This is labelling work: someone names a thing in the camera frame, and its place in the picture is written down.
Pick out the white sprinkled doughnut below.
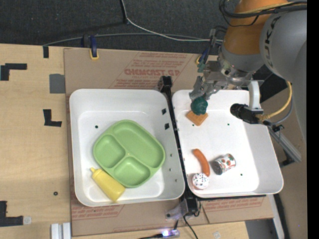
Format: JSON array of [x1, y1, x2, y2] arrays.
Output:
[[192, 172, 210, 191]]

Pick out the black block with thin wires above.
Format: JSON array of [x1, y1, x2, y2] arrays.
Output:
[[159, 75, 173, 94], [179, 195, 200, 217]]

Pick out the white plastic tray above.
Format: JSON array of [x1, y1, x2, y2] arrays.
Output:
[[69, 88, 186, 207], [171, 89, 284, 199]]

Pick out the orange waffle biscuit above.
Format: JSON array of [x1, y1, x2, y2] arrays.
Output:
[[185, 110, 209, 126]]

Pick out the orange sausage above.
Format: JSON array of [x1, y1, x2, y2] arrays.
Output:
[[192, 148, 211, 177]]

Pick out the green broccoli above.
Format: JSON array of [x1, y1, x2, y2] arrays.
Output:
[[190, 96, 209, 116]]

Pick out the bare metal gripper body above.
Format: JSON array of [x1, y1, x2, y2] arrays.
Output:
[[202, 60, 252, 90]]

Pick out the white can with red print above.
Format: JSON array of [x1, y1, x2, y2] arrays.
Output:
[[212, 153, 237, 176]]

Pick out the thin black rod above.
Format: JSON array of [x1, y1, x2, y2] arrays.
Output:
[[168, 88, 190, 196]]

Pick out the yellow mustard bottle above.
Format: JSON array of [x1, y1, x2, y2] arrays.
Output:
[[90, 167, 126, 202]]

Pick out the green divided plate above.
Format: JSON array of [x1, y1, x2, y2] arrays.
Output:
[[92, 119, 166, 189]]

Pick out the black cylinder on white bracket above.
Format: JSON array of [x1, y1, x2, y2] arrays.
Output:
[[229, 80, 264, 124]]

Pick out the brown cardboard board red print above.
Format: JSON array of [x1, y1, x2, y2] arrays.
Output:
[[63, 47, 275, 237]]

